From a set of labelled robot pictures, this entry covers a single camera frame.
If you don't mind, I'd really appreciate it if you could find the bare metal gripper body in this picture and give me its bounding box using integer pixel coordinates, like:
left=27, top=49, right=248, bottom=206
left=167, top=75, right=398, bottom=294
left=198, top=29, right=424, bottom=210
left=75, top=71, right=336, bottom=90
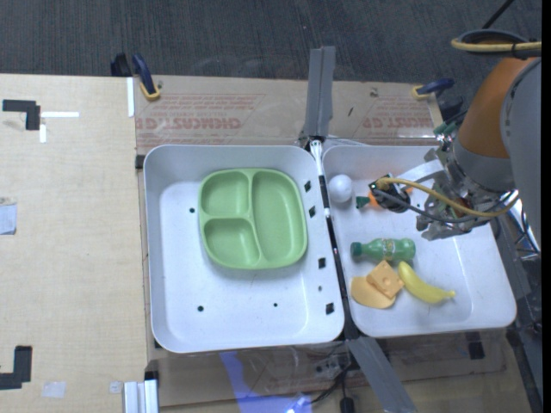
left=424, top=161, right=516, bottom=234

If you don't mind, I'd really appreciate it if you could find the white plastic tray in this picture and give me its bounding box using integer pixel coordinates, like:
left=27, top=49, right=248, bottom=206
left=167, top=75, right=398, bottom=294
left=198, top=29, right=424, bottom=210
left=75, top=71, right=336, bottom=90
left=142, top=144, right=346, bottom=354
left=321, top=145, right=518, bottom=340

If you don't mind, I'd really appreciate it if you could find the green plastic bottle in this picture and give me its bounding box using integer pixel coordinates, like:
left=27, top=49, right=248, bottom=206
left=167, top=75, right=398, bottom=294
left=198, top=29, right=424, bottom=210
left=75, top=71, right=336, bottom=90
left=350, top=237, right=418, bottom=263

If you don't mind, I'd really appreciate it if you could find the orange carrot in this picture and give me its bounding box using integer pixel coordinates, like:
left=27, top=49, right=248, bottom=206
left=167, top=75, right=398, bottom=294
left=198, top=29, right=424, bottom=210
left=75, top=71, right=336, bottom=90
left=355, top=186, right=415, bottom=211

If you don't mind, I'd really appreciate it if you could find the yellow banana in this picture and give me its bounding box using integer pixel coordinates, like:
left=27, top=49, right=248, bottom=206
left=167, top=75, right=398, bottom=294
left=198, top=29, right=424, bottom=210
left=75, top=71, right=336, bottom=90
left=396, top=260, right=457, bottom=305

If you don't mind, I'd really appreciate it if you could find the yellow cheese wedge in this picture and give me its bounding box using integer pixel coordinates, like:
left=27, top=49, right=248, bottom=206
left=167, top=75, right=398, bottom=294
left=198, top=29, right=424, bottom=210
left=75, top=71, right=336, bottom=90
left=365, top=259, right=406, bottom=299

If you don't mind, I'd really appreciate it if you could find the white ball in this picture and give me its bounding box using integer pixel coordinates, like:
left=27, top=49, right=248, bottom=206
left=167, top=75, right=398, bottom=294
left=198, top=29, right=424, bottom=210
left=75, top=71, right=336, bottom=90
left=328, top=173, right=355, bottom=204

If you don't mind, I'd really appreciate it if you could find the orange round biscuit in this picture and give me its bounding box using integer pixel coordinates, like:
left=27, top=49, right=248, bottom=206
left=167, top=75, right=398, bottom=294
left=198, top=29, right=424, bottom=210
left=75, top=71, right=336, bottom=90
left=350, top=275, right=398, bottom=311

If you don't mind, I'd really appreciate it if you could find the green divided plate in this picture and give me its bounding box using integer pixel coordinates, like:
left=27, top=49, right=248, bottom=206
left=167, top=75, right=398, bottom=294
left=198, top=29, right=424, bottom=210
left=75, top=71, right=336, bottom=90
left=197, top=168, right=309, bottom=271

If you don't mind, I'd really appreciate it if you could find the brown cardboard board red print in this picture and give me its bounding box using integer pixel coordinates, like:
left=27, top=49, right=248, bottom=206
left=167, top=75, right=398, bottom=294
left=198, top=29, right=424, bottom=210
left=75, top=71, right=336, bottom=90
left=133, top=74, right=520, bottom=408

